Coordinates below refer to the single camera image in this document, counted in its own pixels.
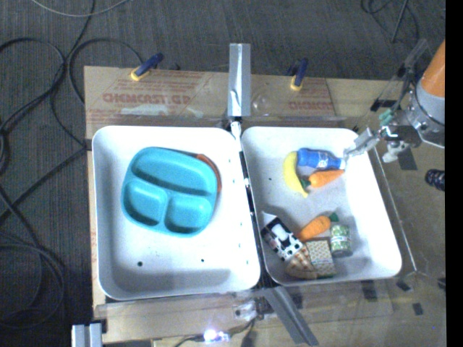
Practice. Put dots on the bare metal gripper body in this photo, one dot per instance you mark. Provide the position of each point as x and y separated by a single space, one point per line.
407 134

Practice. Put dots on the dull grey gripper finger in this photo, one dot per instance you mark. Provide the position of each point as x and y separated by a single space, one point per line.
363 139

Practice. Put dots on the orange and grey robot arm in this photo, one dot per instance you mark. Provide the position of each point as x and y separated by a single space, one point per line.
433 85

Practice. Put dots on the blue bottle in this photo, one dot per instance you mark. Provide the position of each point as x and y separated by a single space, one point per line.
316 158

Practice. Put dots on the orange carrot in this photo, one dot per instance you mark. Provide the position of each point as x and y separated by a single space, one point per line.
323 178
315 228

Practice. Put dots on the white plastic tray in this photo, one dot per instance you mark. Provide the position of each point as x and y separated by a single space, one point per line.
173 266
365 212

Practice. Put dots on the yellow banana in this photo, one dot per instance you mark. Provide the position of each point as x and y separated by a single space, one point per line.
291 179

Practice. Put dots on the green can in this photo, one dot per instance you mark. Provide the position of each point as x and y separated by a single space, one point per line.
340 240

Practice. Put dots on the green and orange patterned carton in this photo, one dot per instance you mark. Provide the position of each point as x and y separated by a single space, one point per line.
321 257

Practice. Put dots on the black and white milk carton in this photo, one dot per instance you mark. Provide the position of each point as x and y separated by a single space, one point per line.
280 239

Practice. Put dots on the tan pizza slice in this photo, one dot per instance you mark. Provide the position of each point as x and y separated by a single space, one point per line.
300 266

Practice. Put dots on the orange divided plate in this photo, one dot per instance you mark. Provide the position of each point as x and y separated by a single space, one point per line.
216 174

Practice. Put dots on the blue divided plate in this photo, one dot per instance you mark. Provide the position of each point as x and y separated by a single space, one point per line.
166 190

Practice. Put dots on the brown cardboard board red print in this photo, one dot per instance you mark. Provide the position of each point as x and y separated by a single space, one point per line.
152 96

